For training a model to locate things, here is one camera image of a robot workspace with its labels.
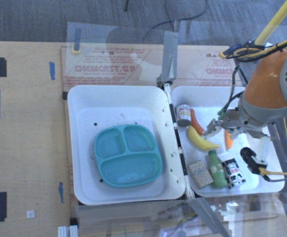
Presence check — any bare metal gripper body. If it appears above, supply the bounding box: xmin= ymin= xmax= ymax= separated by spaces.
xmin=220 ymin=108 xmax=270 ymax=139

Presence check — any orange carrot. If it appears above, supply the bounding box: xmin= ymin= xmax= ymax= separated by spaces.
xmin=224 ymin=129 xmax=234 ymax=151

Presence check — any orange-red toy sausage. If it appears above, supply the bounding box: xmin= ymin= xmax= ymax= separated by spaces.
xmin=189 ymin=108 xmax=206 ymax=136

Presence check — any yellow banana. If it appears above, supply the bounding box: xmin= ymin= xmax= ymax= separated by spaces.
xmin=187 ymin=125 xmax=220 ymax=152

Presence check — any white plastic tray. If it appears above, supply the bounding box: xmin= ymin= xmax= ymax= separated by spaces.
xmin=170 ymin=85 xmax=286 ymax=198
xmin=67 ymin=84 xmax=187 ymax=206

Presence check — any small silver can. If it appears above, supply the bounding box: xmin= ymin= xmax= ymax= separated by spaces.
xmin=175 ymin=103 xmax=192 ymax=127

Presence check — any black and white cow carton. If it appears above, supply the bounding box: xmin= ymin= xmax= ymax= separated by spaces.
xmin=221 ymin=158 xmax=247 ymax=189

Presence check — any green bottle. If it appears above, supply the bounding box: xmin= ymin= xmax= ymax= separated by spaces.
xmin=207 ymin=149 xmax=229 ymax=189

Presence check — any tan patterned packet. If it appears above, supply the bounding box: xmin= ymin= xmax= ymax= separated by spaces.
xmin=187 ymin=159 xmax=215 ymax=190

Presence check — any teal divided plate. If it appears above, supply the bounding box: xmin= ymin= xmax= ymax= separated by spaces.
xmin=93 ymin=123 xmax=164 ymax=189

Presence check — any brown cardboard board red print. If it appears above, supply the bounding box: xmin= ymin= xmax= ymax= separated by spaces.
xmin=60 ymin=45 xmax=280 ymax=222

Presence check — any black cylinder on white bracket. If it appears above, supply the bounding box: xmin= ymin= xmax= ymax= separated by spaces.
xmin=240 ymin=131 xmax=273 ymax=175

